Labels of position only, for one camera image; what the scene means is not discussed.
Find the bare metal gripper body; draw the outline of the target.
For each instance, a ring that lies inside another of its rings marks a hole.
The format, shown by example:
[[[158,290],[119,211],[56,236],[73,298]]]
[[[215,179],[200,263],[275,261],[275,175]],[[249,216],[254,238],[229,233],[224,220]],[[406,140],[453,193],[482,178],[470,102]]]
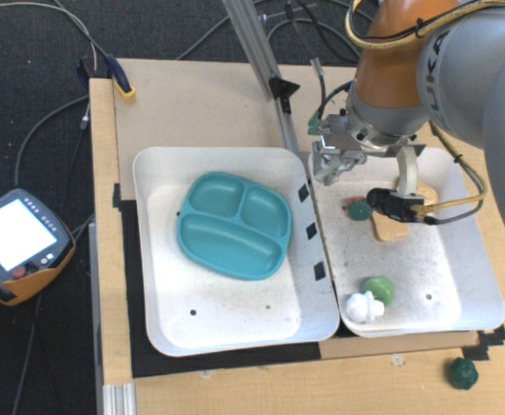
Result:
[[[368,156],[395,157],[403,149],[418,155],[418,145],[408,136],[381,131],[355,114],[330,114],[319,131],[319,154],[326,162],[362,163]]]

